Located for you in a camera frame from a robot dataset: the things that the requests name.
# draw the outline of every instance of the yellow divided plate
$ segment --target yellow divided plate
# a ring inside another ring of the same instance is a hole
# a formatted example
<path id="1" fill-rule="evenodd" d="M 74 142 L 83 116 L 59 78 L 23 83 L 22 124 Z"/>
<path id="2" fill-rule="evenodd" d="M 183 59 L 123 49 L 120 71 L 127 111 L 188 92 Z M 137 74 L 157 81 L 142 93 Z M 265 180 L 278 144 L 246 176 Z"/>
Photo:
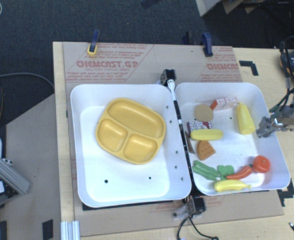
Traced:
<path id="1" fill-rule="evenodd" d="M 163 117 L 126 98 L 104 110 L 96 127 L 98 144 L 110 154 L 133 164 L 146 164 L 157 154 L 166 133 Z"/>

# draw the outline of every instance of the green vegetable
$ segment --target green vegetable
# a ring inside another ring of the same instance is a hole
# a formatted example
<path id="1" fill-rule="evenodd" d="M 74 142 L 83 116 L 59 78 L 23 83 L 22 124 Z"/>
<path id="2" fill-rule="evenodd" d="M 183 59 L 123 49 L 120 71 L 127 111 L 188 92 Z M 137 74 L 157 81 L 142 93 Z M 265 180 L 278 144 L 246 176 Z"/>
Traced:
<path id="1" fill-rule="evenodd" d="M 207 180 L 216 181 L 216 177 L 219 177 L 219 173 L 215 168 L 209 167 L 198 160 L 194 161 L 192 171 L 205 177 Z"/>
<path id="2" fill-rule="evenodd" d="M 235 169 L 231 165 L 226 165 L 226 166 L 225 165 L 218 165 L 217 171 L 220 174 L 221 180 L 226 180 L 227 175 L 231 175 L 231 174 L 235 173 Z"/>

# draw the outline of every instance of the dark floor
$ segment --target dark floor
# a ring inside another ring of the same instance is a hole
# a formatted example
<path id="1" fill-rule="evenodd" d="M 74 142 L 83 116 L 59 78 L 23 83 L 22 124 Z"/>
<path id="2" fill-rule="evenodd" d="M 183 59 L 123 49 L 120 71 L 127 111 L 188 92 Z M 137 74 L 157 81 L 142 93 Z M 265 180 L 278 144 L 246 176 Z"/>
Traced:
<path id="1" fill-rule="evenodd" d="M 105 43 L 179 45 L 191 31 L 196 44 L 209 32 L 217 46 L 277 48 L 294 35 L 294 0 L 265 2 L 272 13 L 238 7 L 226 15 L 218 3 L 200 17 L 195 0 L 0 0 L 0 74 L 33 73 L 53 83 L 52 43 L 90 42 L 94 29 Z M 54 92 L 33 76 L 2 77 L 1 84 L 0 127 Z"/>

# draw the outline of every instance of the blue clamp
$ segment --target blue clamp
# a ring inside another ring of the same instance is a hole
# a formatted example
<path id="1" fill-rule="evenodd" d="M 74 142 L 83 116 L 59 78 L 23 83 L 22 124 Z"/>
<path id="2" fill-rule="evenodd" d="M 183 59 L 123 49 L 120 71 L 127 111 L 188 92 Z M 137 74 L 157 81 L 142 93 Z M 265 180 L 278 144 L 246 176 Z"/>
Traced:
<path id="1" fill-rule="evenodd" d="M 203 48 L 203 52 L 205 53 L 206 57 L 213 56 L 212 52 L 212 37 L 209 33 L 205 32 L 201 36 L 201 43 L 205 45 Z"/>
<path id="2" fill-rule="evenodd" d="M 95 56 L 97 52 L 97 42 L 99 40 L 99 36 L 101 35 L 101 31 L 99 29 L 95 29 L 93 31 L 93 37 L 91 43 L 88 45 L 87 54 L 89 56 Z"/>

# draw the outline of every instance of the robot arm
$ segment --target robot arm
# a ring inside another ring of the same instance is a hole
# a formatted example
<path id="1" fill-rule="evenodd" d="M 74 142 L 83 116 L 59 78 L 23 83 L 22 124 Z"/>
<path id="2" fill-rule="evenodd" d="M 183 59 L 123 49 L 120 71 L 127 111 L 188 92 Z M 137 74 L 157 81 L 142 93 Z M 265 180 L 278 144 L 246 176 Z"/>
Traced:
<path id="1" fill-rule="evenodd" d="M 256 130 L 256 134 L 259 138 L 268 137 L 273 132 L 277 131 L 294 131 L 294 88 L 285 98 L 288 99 L 290 94 L 293 94 L 290 105 L 283 105 L 281 107 L 276 105 L 269 110 L 269 112 L 273 113 L 269 118 L 264 116 L 261 119 L 259 129 Z"/>

